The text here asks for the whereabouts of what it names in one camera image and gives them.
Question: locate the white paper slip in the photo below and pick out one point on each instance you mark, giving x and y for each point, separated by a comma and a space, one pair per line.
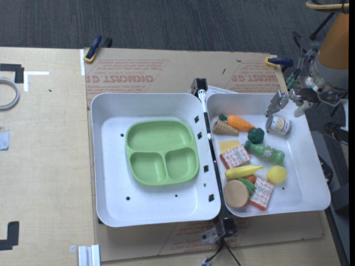
220, 89

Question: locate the green bottle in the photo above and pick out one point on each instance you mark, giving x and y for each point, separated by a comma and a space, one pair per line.
266, 152

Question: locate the small orange round vegetable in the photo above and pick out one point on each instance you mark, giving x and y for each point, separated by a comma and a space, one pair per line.
251, 178

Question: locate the orange and white carton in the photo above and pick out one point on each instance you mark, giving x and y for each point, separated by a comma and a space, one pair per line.
262, 194
235, 156

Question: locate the yellow banana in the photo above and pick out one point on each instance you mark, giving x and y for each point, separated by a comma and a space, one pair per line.
240, 171

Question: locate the green divided plate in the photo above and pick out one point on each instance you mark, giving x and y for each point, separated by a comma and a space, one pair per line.
158, 137

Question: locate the white plastic tray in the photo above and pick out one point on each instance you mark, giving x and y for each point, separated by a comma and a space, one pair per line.
302, 162
116, 176

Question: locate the brown cardboard board red print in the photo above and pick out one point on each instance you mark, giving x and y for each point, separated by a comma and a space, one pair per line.
177, 71

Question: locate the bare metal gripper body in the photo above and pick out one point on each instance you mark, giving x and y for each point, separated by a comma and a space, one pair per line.
310, 94

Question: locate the tan round bread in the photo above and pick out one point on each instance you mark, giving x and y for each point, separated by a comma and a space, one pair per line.
235, 194

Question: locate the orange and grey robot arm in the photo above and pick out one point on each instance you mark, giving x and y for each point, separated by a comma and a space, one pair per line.
332, 46

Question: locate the tan waffle cone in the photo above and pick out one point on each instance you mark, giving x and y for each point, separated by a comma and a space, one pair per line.
224, 128

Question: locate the small white and yellow can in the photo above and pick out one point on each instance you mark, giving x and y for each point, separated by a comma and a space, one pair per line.
280, 125

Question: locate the yellow cheese slice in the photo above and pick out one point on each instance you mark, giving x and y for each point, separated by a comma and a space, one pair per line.
227, 143

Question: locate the green beans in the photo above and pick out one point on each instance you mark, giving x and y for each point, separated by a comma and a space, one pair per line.
248, 186

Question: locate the yellow lemon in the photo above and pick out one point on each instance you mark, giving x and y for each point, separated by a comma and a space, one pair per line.
276, 174

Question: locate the green broccoli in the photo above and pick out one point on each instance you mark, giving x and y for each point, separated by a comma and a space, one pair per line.
255, 136

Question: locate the thin black and white rod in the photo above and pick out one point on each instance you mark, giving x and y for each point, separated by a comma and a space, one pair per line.
207, 122

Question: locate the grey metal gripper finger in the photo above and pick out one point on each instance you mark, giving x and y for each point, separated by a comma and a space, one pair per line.
284, 97
275, 102

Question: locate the orange carrot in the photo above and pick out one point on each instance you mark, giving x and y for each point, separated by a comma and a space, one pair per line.
240, 122

